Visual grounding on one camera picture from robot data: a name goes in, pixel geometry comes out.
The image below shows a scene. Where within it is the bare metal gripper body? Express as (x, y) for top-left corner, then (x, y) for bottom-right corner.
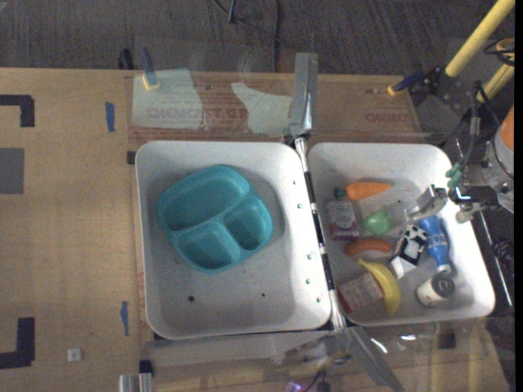
(448, 166), (516, 215)

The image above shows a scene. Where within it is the blue bottle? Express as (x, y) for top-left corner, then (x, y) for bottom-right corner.
(417, 214), (455, 275)

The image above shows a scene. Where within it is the black and white cow carton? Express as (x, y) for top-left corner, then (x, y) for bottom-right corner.
(388, 224), (428, 279)

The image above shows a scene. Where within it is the green toy pepper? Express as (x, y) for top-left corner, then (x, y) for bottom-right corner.
(363, 209), (394, 238)

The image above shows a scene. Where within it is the orange carrot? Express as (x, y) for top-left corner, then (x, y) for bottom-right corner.
(333, 181), (392, 201)

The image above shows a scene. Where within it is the orange sausage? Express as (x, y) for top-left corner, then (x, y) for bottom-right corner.
(343, 238), (394, 258)

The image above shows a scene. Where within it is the maroon and white packet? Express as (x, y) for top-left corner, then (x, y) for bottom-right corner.
(324, 200), (361, 243)

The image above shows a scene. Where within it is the yellow banana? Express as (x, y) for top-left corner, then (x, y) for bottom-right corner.
(357, 257), (402, 315)

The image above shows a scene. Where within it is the white can grey lid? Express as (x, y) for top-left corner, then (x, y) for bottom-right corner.
(415, 274), (456, 308)

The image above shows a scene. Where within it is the white plastic tray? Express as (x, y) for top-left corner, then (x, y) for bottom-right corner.
(306, 141), (497, 327)
(134, 140), (333, 341)

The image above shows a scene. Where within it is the red and white carton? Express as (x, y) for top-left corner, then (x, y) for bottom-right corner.
(336, 271), (387, 314)

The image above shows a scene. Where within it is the brown cardboard board red print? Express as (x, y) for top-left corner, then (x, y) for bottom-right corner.
(123, 70), (458, 367)

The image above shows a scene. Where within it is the teal divided plate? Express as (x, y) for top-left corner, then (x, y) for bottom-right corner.
(154, 164), (274, 274)

